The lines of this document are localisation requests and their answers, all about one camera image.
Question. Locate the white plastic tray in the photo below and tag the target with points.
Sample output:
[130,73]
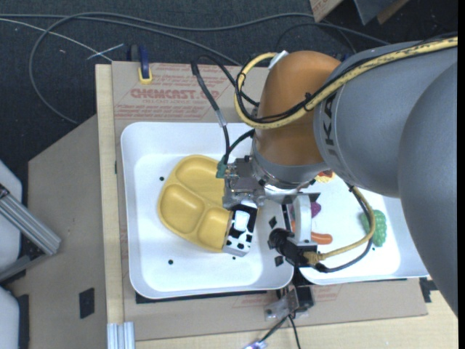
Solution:
[345,260]
[203,271]

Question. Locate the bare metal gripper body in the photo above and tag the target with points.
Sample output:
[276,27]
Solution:
[245,185]

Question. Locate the red and yellow pizza slice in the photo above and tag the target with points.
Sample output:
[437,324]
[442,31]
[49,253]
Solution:
[325,177]

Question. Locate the brown cardboard board, red print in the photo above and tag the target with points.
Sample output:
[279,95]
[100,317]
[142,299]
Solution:
[174,93]

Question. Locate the green grapes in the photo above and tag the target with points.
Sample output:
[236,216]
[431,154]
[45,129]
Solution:
[379,227]

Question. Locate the black and white carton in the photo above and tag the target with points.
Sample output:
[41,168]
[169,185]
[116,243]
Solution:
[241,231]

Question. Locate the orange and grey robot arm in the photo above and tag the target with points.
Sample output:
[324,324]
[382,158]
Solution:
[381,129]

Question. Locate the purple toy food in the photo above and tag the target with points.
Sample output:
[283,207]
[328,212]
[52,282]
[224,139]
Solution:
[316,209]

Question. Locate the black cylinder on white bracket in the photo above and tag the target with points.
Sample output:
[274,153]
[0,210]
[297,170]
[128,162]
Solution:
[302,224]

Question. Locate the yellow divided plate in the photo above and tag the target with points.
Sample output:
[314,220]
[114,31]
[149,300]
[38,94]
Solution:
[185,202]

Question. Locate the orange sausage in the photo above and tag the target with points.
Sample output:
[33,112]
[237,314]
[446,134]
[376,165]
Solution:
[323,238]

